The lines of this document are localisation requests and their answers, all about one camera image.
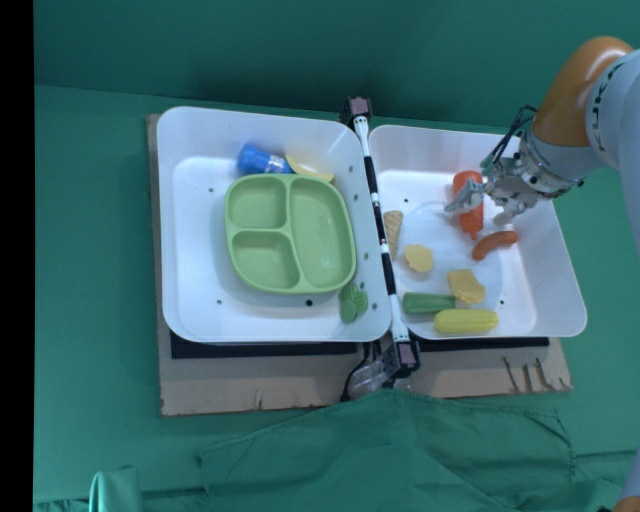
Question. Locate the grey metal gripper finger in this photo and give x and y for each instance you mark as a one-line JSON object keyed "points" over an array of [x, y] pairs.
{"points": [[469, 196], [511, 211]]}

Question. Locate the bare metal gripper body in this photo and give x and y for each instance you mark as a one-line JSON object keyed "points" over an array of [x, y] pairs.
{"points": [[515, 182]]}

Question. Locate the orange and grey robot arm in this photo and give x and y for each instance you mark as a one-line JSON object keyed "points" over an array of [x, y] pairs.
{"points": [[565, 105]]}

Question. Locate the orange bottle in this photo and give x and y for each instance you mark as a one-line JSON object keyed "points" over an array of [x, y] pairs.
{"points": [[472, 217]]}

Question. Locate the orange sausage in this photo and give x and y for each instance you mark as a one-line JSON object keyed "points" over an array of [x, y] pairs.
{"points": [[492, 243]]}

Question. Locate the white plastic tray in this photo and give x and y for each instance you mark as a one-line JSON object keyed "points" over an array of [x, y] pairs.
{"points": [[195, 240], [530, 280]]}

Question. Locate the yellow round biscuit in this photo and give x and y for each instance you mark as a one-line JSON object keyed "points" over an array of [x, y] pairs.
{"points": [[419, 258]]}

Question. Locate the beige waffle cone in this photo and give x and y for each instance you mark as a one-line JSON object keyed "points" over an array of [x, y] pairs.
{"points": [[393, 227]]}

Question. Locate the yellow crinkled crisp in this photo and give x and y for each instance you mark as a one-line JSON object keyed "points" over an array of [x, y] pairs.
{"points": [[466, 286]]}

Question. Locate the black and white thin rod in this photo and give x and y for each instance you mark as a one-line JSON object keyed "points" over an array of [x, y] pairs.
{"points": [[386, 260]]}

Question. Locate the green toy pepper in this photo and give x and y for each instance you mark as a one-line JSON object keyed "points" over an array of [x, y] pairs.
{"points": [[425, 303]]}

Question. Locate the yellow corn cob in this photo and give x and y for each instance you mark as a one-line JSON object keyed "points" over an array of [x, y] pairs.
{"points": [[466, 321]]}

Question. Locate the green toy lettuce leaf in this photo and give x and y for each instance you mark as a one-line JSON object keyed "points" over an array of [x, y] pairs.
{"points": [[352, 302]]}

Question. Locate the yellow fruit slice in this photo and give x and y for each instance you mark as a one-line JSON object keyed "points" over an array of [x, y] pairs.
{"points": [[310, 172]]}

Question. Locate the green divided plate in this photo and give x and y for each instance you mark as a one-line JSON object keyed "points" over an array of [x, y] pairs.
{"points": [[310, 230]]}

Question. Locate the blue bottle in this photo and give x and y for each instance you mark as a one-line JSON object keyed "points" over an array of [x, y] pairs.
{"points": [[255, 159]]}

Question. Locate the green folded cloth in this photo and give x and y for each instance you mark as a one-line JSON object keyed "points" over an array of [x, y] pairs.
{"points": [[400, 450]]}

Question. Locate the brown cardboard board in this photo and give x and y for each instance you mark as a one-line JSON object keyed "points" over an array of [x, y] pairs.
{"points": [[260, 380]]}

